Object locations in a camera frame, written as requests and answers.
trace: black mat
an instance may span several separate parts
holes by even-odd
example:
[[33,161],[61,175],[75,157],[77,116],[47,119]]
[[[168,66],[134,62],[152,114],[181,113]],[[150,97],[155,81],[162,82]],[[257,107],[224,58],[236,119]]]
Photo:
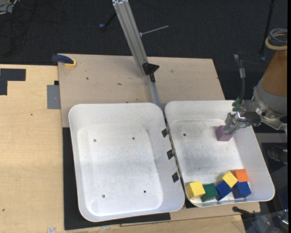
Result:
[[152,221],[170,220],[169,213],[134,216],[117,220],[108,220],[103,222],[90,222],[80,214],[78,206],[78,195],[76,187],[76,178],[73,161],[73,151],[71,143],[71,134],[69,128],[63,128],[64,144],[64,220],[65,230],[75,230],[96,226],[123,224],[123,223],[140,223]]

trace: metal rod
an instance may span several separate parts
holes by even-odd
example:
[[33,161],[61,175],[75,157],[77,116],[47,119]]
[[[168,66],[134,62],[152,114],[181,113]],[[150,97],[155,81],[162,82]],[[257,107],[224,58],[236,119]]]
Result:
[[148,63],[148,60],[129,5],[129,1],[113,0],[113,6],[124,31],[124,35],[134,57],[135,63],[141,71],[142,76],[146,76],[146,80],[151,91],[152,100],[157,106],[162,108],[156,83],[151,81],[150,76],[145,74],[142,67],[143,63]]
[[262,47],[260,50],[260,55],[263,56],[264,55],[264,49],[265,49],[265,40],[269,34],[269,27],[271,24],[271,19],[272,19],[272,13],[273,13],[273,8],[275,7],[275,0],[271,0],[271,4],[270,4],[270,11],[268,13],[268,18],[267,18],[267,23],[266,23],[266,29],[265,29],[265,33],[264,33],[264,38],[263,38],[263,42],[262,42]]
[[161,30],[161,29],[164,29],[164,28],[168,28],[169,27],[169,25],[166,25],[166,26],[164,26],[164,27],[160,27],[160,28],[158,28],[158,29],[153,29],[153,30],[150,30],[150,31],[147,31],[147,32],[144,32],[144,33],[139,33],[140,34],[140,36],[142,37],[144,34],[146,34],[146,33],[151,33],[151,32],[155,32],[155,31],[157,31],[157,30]]

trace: yellow block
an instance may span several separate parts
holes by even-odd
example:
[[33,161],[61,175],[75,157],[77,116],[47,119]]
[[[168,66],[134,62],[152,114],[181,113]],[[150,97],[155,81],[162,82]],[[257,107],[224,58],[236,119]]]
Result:
[[191,182],[185,187],[190,200],[203,196],[206,192],[201,181]]
[[217,181],[220,183],[221,181],[225,181],[230,188],[232,188],[237,183],[237,178],[232,174],[231,171],[228,171],[221,179]]

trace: wooden block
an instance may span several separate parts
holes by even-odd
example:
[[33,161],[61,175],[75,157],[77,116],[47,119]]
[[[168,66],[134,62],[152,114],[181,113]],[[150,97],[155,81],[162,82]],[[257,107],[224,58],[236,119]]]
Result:
[[233,171],[234,176],[238,182],[247,182],[249,181],[249,176],[246,169],[237,169]]
[[205,192],[206,192],[203,196],[200,197],[203,202],[205,202],[207,200],[211,200],[214,197],[219,195],[217,189],[215,188],[214,183],[205,184],[205,185],[203,185],[203,187],[204,187]]
[[248,182],[237,182],[232,188],[235,199],[246,198],[251,194]]
[[206,193],[201,181],[191,182],[186,185],[185,189],[190,200],[194,200]]
[[222,181],[225,181],[227,184],[228,184],[228,186],[230,187],[230,188],[232,188],[235,184],[236,184],[236,182],[238,181],[237,180],[237,178],[232,174],[232,172],[231,171],[228,171],[221,179],[219,179],[218,181],[217,181],[217,183],[220,183],[220,182],[222,182]]
[[225,181],[221,181],[216,185],[217,191],[219,193],[218,196],[216,196],[216,200],[223,199],[227,194],[229,194],[232,189],[229,187],[229,185]]

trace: metal stand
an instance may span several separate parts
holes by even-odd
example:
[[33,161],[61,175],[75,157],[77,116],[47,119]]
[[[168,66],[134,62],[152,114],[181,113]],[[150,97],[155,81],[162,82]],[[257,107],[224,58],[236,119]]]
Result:
[[110,19],[106,22],[106,24],[100,24],[100,28],[102,30],[106,30],[107,27],[109,26],[109,24],[113,21],[113,19],[116,17],[116,12],[114,12],[114,14],[110,17]]
[[269,27],[270,27],[270,23],[271,23],[271,19],[272,19],[272,12],[273,12],[273,8],[275,7],[275,0],[271,0],[271,4],[270,4],[270,11],[268,13],[268,18],[267,18],[267,23],[266,23],[266,29],[265,29],[265,34],[264,34],[264,38],[263,38],[263,43],[262,43],[262,47],[260,50],[260,55],[262,56],[262,58],[264,58],[264,48],[265,48],[265,39],[267,38],[268,34],[269,34]]
[[113,0],[112,2],[136,65],[139,67],[141,73],[146,75],[153,102],[161,108],[161,102],[154,78],[154,72],[159,68],[159,66],[150,64],[147,60],[146,51],[142,44],[129,1]]

